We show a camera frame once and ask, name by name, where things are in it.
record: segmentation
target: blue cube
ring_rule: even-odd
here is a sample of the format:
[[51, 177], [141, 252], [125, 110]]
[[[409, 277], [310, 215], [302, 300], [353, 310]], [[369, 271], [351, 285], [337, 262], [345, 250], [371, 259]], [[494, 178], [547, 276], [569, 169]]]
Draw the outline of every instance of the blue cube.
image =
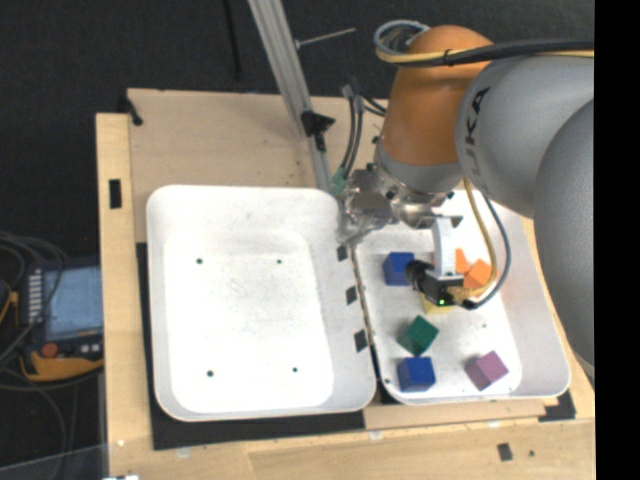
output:
[[406, 357], [397, 367], [400, 390], [406, 393], [426, 391], [436, 383], [430, 357]]
[[387, 286], [409, 286], [404, 276], [404, 268], [415, 259], [412, 252], [392, 252], [382, 264], [384, 281]]

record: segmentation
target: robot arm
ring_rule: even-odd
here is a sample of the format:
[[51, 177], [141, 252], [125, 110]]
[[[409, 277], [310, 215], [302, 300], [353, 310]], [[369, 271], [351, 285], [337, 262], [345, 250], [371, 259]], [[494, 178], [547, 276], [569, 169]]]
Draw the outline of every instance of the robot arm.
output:
[[[594, 379], [589, 45], [492, 45], [464, 27], [414, 22], [383, 25], [375, 42], [379, 57], [400, 67], [374, 162], [347, 185], [347, 214], [357, 222], [371, 208], [354, 201], [377, 192], [378, 201], [388, 203], [387, 223], [432, 228], [439, 218], [434, 208], [466, 179], [488, 199], [531, 218], [557, 313]], [[414, 266], [407, 274], [421, 291], [433, 289], [434, 279], [436, 284], [442, 279], [438, 267]], [[449, 286], [440, 293], [451, 291]]]

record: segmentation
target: white tray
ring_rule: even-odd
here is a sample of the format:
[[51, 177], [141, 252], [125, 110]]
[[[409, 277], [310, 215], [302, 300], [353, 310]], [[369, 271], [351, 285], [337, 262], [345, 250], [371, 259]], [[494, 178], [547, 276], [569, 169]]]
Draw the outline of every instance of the white tray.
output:
[[[505, 248], [499, 230], [482, 196], [475, 193], [483, 220], [494, 244], [499, 268]], [[387, 286], [382, 263], [390, 252], [412, 252], [417, 259], [433, 261], [433, 237], [429, 230], [416, 231], [404, 224], [374, 231], [355, 252], [364, 304], [373, 331], [380, 375], [392, 397], [405, 404], [464, 400], [552, 397], [563, 393], [570, 370], [560, 342], [521, 218], [494, 205], [510, 240], [512, 263], [501, 290], [484, 306], [469, 311], [455, 306], [445, 314], [425, 314], [420, 295], [409, 286]], [[470, 263], [489, 262], [484, 239], [464, 191], [456, 191], [439, 213], [462, 215], [453, 231], [457, 247]], [[410, 357], [397, 339], [417, 315], [439, 329], [422, 354], [432, 359], [436, 383], [426, 391], [403, 392], [396, 366]], [[479, 391], [464, 371], [473, 357], [495, 350], [509, 373]]]
[[355, 411], [375, 393], [338, 206], [317, 189], [165, 186], [147, 204], [155, 391], [184, 421]]

